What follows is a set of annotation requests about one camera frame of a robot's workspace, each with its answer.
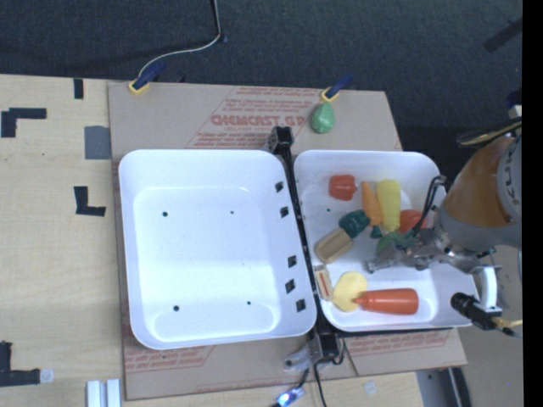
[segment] orange toy carrot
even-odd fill
[[[377,200],[375,192],[372,190],[369,182],[362,182],[362,208],[366,215],[370,218],[370,226],[372,228],[372,238],[380,238],[383,236],[381,233],[380,225],[383,223],[383,214],[381,213],[381,206]]]

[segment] blue clamp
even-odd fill
[[[139,75],[139,77],[128,83],[128,89],[130,92],[138,95],[146,91],[149,87],[149,82],[152,81],[157,75],[160,75],[166,69],[166,63],[164,61],[158,61],[155,64],[151,64],[145,68]]]
[[[339,91],[345,89],[352,81],[352,75],[344,75],[329,88],[322,91],[321,99],[327,103],[331,103],[338,96]]]

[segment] blue light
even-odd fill
[[[288,405],[290,402],[290,394],[289,393],[282,393],[279,395],[279,398],[277,398],[277,402],[283,407],[284,405]]]

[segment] black carpet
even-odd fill
[[[162,81],[320,88],[351,74],[387,92],[404,149],[449,177],[471,154],[456,134],[506,120],[522,86],[523,0],[217,1],[226,40],[167,59]],[[131,80],[215,35],[210,0],[0,0],[0,73]]]

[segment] black bracket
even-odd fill
[[[289,126],[275,126],[271,131],[271,135],[268,137],[265,149],[274,155],[278,155],[283,160],[285,167],[288,189],[290,191],[290,198],[294,207],[294,214],[298,224],[299,238],[304,249],[305,264],[307,265],[307,271],[311,282],[313,291],[313,297],[316,303],[316,324],[313,329],[308,333],[308,340],[311,341],[315,337],[320,344],[320,351],[322,351],[322,357],[319,359],[322,361],[334,360],[339,356],[338,345],[338,333],[326,319],[322,312],[321,300],[318,294],[318,287],[316,285],[315,273],[313,272],[313,264],[311,263],[311,256],[309,253],[309,246],[307,244],[307,236],[305,234],[304,221],[301,213],[298,189],[296,187],[296,177],[294,175],[294,162],[292,159],[292,152],[290,147],[294,143],[294,137],[292,129]]]

